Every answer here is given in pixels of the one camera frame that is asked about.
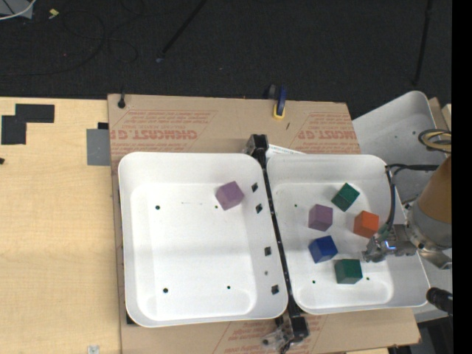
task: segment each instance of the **white tray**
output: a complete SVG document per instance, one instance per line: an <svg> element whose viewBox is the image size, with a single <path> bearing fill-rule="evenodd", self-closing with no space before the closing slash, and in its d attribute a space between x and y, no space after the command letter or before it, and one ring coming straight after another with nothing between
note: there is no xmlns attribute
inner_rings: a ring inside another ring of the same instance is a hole
<svg viewBox="0 0 472 354"><path fill-rule="evenodd" d="M445 153L422 145L418 135L436 128L428 98L410 91L380 108L353 120L363 154L380 157L387 164L441 164ZM426 187L432 172L404 171L395 177L402 201L416 198Z"/></svg>
<svg viewBox="0 0 472 354"><path fill-rule="evenodd" d="M274 207L288 263L294 299L313 314L337 313L426 303L428 280L416 254L387 257L366 263L361 251L368 239L353 233L355 216L363 209L380 215L384 223L390 209L385 163L371 155L276 155L268 162ZM361 194L342 212L332 197L347 182ZM397 198L395 223L404 223ZM333 225L321 232L308 228L308 212L315 204L333 208ZM339 253L327 262L313 261L308 245L331 235ZM354 285L336 282L336 260L361 261L363 279Z"/></svg>
<svg viewBox="0 0 472 354"><path fill-rule="evenodd" d="M223 211L215 193L230 181L245 197ZM252 157L131 153L119 163L119 191L126 308L137 324L269 319L284 312L288 295L263 172Z"/></svg>

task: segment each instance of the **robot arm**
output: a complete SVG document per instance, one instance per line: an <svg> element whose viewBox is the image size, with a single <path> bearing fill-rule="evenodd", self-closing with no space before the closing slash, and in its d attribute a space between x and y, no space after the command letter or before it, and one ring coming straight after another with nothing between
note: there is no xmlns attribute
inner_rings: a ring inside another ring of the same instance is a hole
<svg viewBox="0 0 472 354"><path fill-rule="evenodd" d="M380 229L378 235L370 238L367 250L363 252L364 259L379 262L389 254L408 256L417 251L438 268L451 268L452 259L443 253L452 247L451 200L449 156L410 207L406 223Z"/></svg>

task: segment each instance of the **orange cube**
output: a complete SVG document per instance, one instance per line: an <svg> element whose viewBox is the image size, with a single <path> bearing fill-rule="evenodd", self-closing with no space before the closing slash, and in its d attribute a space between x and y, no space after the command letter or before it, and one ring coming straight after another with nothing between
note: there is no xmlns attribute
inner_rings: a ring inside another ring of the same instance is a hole
<svg viewBox="0 0 472 354"><path fill-rule="evenodd" d="M370 239L378 231L378 215L362 211L355 217L354 233Z"/></svg>

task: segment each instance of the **blue cube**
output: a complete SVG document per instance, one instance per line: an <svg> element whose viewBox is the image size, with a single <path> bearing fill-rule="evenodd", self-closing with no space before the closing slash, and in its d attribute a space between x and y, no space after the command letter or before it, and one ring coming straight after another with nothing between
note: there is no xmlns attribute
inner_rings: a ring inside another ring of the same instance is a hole
<svg viewBox="0 0 472 354"><path fill-rule="evenodd" d="M331 260L331 258L338 254L338 249L331 236L317 238L308 248L315 263Z"/></svg>

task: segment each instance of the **cardboard sheet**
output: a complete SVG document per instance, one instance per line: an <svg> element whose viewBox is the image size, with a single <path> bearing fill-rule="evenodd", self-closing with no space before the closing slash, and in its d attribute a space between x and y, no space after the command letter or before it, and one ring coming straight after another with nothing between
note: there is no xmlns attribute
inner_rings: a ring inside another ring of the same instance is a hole
<svg viewBox="0 0 472 354"><path fill-rule="evenodd" d="M127 153L235 153L253 133L269 143L305 153L360 153L344 103L287 101L285 118L272 117L274 101L205 97L108 96L114 217L117 242L122 352L274 353L261 338L274 320L192 324L148 329L127 324L117 166ZM420 334L409 308L307 316L310 337L290 353L335 353L418 343Z"/></svg>

